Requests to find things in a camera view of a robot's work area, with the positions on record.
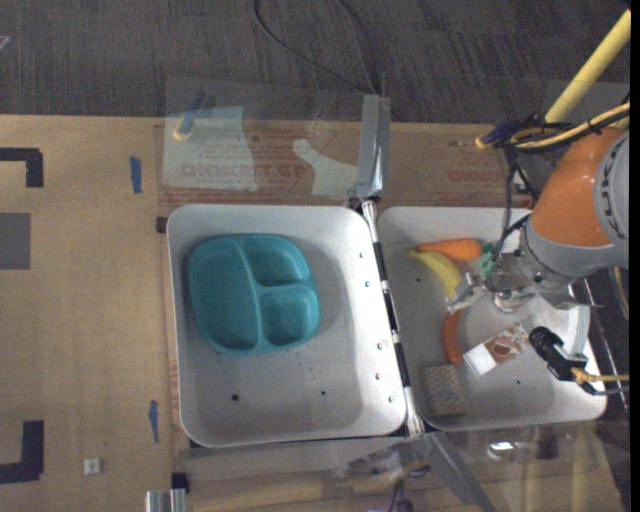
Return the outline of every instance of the banana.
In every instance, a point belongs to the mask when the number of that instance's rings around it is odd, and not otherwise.
[[[447,298],[456,292],[456,286],[462,279],[462,274],[449,258],[437,251],[417,252],[409,251],[409,256],[419,259],[433,270],[445,286]]]

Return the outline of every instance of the small white cube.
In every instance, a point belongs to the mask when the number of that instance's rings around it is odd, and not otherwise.
[[[102,460],[96,459],[84,459],[84,474],[85,475],[97,475],[102,473]]]

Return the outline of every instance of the orange carrot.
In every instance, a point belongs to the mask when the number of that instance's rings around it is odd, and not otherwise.
[[[471,261],[482,254],[480,242],[473,238],[442,240],[418,245],[418,252],[438,251],[452,260]]]
[[[462,362],[462,354],[458,348],[458,324],[460,323],[462,311],[462,309],[459,309],[454,313],[447,313],[442,323],[444,354],[451,364],[460,364]]]

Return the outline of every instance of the sponge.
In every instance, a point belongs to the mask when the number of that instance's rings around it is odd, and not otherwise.
[[[429,418],[464,416],[468,404],[455,365],[428,366],[422,370]]]

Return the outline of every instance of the teal plate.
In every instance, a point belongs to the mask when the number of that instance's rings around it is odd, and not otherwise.
[[[201,242],[188,263],[202,337],[223,354],[269,354],[313,337],[320,301],[304,254],[287,238],[225,235]]]

